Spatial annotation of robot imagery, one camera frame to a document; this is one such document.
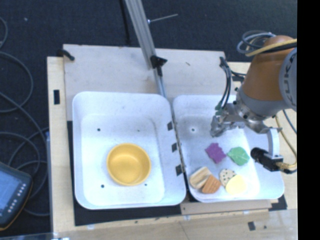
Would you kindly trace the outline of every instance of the table surface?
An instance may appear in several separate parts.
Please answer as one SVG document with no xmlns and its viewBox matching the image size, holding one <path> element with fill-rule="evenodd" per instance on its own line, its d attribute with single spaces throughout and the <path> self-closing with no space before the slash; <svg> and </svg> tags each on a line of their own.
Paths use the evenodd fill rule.
<svg viewBox="0 0 320 240">
<path fill-rule="evenodd" d="M 249 63 L 229 62 L 232 70 L 245 73 Z M 47 58 L 48 107 L 50 127 L 50 191 L 51 221 L 56 237 L 76 237 L 77 239 L 123 239 L 131 235 L 132 239 L 196 239 L 215 234 L 219 239 L 230 239 L 243 235 L 244 239 L 263 236 L 266 229 L 270 234 L 296 236 L 298 231 L 298 197 L 297 173 L 284 174 L 285 200 L 287 210 L 269 212 L 271 203 L 277 200 L 252 200 L 241 204 L 225 203 L 189 203 L 182 202 L 182 214 L 173 217 L 148 218 L 139 220 L 114 221 L 95 225 L 75 226 L 72 194 L 72 179 L 69 159 L 67 130 L 67 105 L 65 85 L 65 63 L 62 57 Z M 54 90 L 59 90 L 60 102 L 54 104 Z M 288 110 L 287 114 L 294 125 L 297 125 L 297 113 Z M 279 113 L 279 120 L 286 137 L 297 149 L 297 136 L 291 130 L 287 120 Z M 268 119 L 266 125 L 277 127 L 274 119 Z M 295 161 L 294 155 L 280 135 L 280 153 L 286 163 Z"/>
</svg>

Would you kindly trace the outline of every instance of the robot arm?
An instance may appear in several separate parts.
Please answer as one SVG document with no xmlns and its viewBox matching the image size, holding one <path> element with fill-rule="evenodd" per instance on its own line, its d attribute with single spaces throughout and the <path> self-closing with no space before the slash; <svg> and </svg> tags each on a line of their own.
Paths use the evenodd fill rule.
<svg viewBox="0 0 320 240">
<path fill-rule="evenodd" d="M 226 103 L 211 122 L 212 137 L 245 126 L 258 134 L 267 134 L 269 151 L 254 148 L 251 156 L 270 171 L 288 169 L 282 168 L 285 164 L 282 163 L 277 145 L 273 145 L 281 129 L 266 126 L 264 120 L 281 110 L 297 111 L 297 48 L 292 46 L 297 46 L 296 40 L 278 35 L 269 37 L 262 48 L 251 52 L 256 55 L 237 91 L 236 99 Z M 223 58 L 221 66 L 228 69 Z"/>
</svg>

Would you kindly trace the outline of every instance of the white tray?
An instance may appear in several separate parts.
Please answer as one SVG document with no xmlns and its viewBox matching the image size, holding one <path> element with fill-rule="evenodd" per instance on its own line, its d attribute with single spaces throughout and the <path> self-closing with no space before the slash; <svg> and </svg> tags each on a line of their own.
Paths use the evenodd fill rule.
<svg viewBox="0 0 320 240">
<path fill-rule="evenodd" d="M 270 172 L 255 163 L 252 158 L 248 163 L 239 166 L 226 156 L 217 164 L 206 153 L 205 149 L 211 143 L 218 143 L 225 154 L 235 147 L 244 148 L 249 156 L 250 150 L 254 147 L 268 149 L 267 136 L 257 134 L 249 128 L 228 130 L 220 137 L 211 137 L 211 121 L 215 114 L 215 106 L 220 99 L 220 95 L 182 95 L 173 101 L 186 175 L 189 178 L 196 170 L 207 166 L 211 173 L 219 179 L 219 172 L 222 169 L 231 169 L 244 177 L 248 188 L 243 194 L 231 195 L 223 186 L 213 194 L 203 194 L 200 190 L 189 186 L 191 194 L 203 203 L 279 198 L 284 193 L 284 183 L 280 172 Z M 229 101 L 233 100 L 235 96 L 231 95 Z"/>
<path fill-rule="evenodd" d="M 158 94 L 92 92 L 77 94 L 72 104 L 75 196 L 87 209 L 177 205 L 186 195 L 169 102 Z M 151 172 L 136 186 L 115 183 L 106 167 L 109 151 L 121 143 L 146 150 Z"/>
</svg>

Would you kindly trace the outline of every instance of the black bracket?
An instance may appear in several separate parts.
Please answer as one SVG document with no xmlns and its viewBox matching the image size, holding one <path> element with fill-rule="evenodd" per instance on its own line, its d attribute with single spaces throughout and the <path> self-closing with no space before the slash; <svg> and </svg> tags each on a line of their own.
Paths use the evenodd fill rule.
<svg viewBox="0 0 320 240">
<path fill-rule="evenodd" d="M 158 73 L 158 76 L 162 77 L 163 74 L 162 74 L 162 69 L 161 67 L 168 61 L 167 59 L 165 58 L 160 58 L 160 57 L 157 57 L 155 55 L 152 55 L 151 58 L 151 65 L 154 69 L 156 69 L 157 73 Z"/>
</svg>

